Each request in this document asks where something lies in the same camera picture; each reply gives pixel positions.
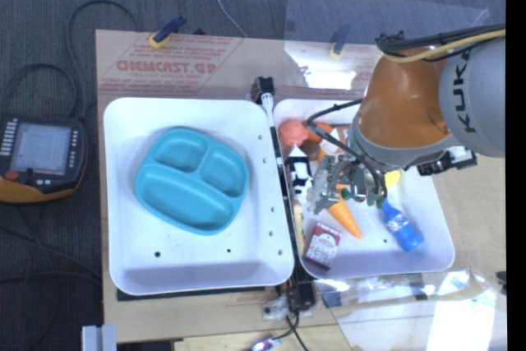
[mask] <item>transparent plastic sheet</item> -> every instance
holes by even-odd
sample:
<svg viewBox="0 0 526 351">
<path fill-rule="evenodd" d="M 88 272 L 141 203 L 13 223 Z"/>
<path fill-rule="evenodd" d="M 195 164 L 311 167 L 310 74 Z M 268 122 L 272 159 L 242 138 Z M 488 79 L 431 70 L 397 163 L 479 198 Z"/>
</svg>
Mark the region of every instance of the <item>transparent plastic sheet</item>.
<svg viewBox="0 0 526 351">
<path fill-rule="evenodd" d="M 505 284 L 471 270 L 316 286 L 352 349 L 507 349 Z"/>
<path fill-rule="evenodd" d="M 381 56 L 380 34 L 410 39 L 489 23 L 488 10 L 431 2 L 288 0 L 277 85 L 287 95 L 359 98 Z"/>
</svg>

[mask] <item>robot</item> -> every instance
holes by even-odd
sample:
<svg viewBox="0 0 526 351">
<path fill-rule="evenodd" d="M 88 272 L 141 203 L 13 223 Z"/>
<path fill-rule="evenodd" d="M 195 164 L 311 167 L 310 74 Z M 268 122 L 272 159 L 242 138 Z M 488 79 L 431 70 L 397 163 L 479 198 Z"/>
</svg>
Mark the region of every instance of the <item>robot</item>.
<svg viewBox="0 0 526 351">
<path fill-rule="evenodd" d="M 307 120 L 318 136 L 344 149 L 327 155 L 314 176 L 316 210 L 338 200 L 386 197 L 385 174 L 416 166 L 422 176 L 505 158 L 505 27 L 486 25 L 423 39 L 403 33 L 376 40 L 383 56 L 363 99 Z M 314 120 L 359 104 L 347 145 Z"/>
</svg>

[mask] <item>teal dish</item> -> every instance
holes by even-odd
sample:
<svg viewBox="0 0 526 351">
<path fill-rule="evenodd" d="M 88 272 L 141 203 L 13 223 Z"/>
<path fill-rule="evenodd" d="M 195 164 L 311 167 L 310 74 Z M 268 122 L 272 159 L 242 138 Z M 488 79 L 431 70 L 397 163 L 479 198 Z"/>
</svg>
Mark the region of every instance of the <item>teal dish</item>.
<svg viewBox="0 0 526 351">
<path fill-rule="evenodd" d="M 165 132 L 139 167 L 139 202 L 164 221 L 195 234 L 226 229 L 248 187 L 243 157 L 222 142 L 185 127 Z"/>
</svg>

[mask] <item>display screen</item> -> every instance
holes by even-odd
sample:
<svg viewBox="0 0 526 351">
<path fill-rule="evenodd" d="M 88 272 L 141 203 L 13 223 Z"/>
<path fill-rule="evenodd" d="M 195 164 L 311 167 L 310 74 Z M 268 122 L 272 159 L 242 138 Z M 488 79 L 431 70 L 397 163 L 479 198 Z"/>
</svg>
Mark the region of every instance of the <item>display screen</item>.
<svg viewBox="0 0 526 351">
<path fill-rule="evenodd" d="M 63 176 L 71 131 L 70 127 L 21 122 L 11 169 Z"/>
</svg>

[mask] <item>yellow cable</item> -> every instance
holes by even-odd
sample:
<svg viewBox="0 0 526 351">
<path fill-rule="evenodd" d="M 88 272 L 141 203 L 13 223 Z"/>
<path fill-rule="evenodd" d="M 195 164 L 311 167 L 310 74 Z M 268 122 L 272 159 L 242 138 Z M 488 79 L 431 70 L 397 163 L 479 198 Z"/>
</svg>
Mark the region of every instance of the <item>yellow cable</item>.
<svg viewBox="0 0 526 351">
<path fill-rule="evenodd" d="M 431 56 L 436 56 L 439 53 L 443 53 L 452 48 L 457 48 L 464 46 L 466 44 L 477 43 L 478 41 L 484 41 L 487 39 L 495 39 L 497 37 L 504 37 L 506 35 L 506 30 L 491 31 L 480 35 L 474 35 L 473 37 L 467 37 L 465 39 L 460 39 L 454 43 L 445 44 L 440 47 L 428 50 L 424 53 L 414 54 L 413 56 L 407 56 L 406 58 L 399 58 L 397 56 L 392 56 L 390 54 L 384 54 L 385 58 L 388 58 L 392 62 L 397 63 L 408 63 L 416 62 L 417 60 L 422 60 L 423 58 L 430 58 Z"/>
</svg>

